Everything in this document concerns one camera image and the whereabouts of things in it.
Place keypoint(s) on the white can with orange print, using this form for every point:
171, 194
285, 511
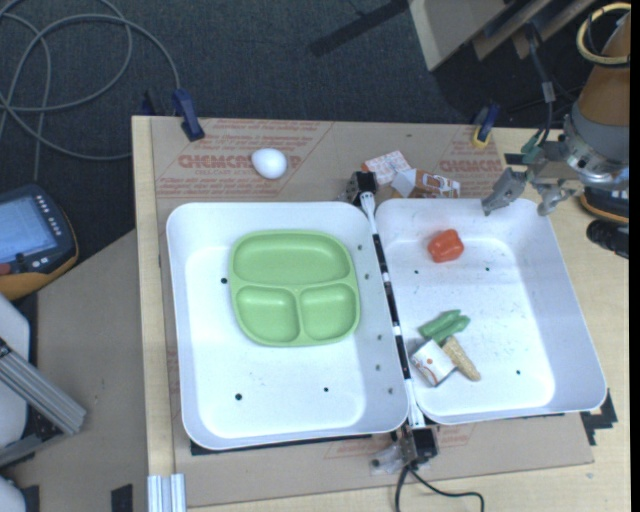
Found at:
432, 364

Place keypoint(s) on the white egg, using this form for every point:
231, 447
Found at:
269, 163

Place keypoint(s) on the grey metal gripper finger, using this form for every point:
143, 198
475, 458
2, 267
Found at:
550, 199
505, 190

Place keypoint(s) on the orange and white carton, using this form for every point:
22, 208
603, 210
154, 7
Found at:
432, 184

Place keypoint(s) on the orange and white packet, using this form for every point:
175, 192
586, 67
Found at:
387, 166

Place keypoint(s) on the green pea pods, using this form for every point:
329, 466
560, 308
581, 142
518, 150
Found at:
442, 325

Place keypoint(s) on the green divided plate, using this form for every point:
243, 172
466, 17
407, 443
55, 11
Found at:
292, 287

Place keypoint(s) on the orange bell pepper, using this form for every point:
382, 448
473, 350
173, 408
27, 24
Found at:
445, 246

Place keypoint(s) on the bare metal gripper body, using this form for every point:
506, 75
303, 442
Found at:
587, 167

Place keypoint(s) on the thin black and white rod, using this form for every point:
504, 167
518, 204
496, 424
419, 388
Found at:
386, 272

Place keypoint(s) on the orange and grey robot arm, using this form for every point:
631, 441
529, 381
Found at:
607, 90

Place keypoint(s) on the white plastic tray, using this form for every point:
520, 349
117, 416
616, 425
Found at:
505, 325
280, 395

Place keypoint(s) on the brown cardboard board red print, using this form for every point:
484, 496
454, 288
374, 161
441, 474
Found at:
310, 140

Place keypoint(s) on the yellow corn cob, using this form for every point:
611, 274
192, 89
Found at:
462, 359

